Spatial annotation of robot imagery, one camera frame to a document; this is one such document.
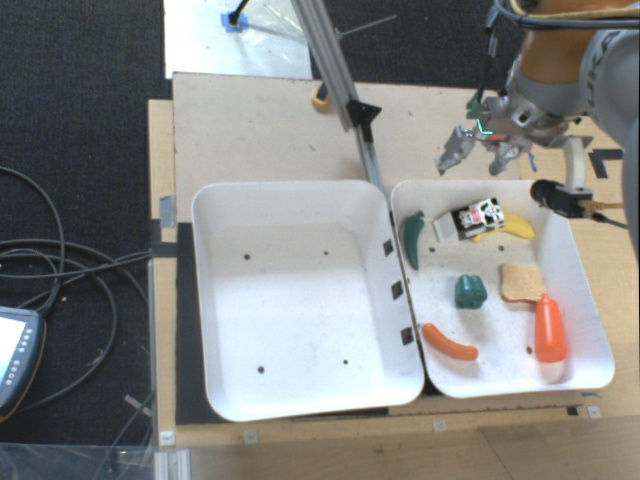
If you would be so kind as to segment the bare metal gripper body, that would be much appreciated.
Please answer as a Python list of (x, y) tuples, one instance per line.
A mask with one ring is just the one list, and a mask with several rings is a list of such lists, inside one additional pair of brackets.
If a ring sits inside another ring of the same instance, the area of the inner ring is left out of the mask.
[(475, 138), (487, 146), (500, 144), (530, 150), (533, 145), (561, 148), (567, 140), (569, 122), (540, 109), (519, 95), (489, 96), (469, 100), (469, 118), (476, 124)]

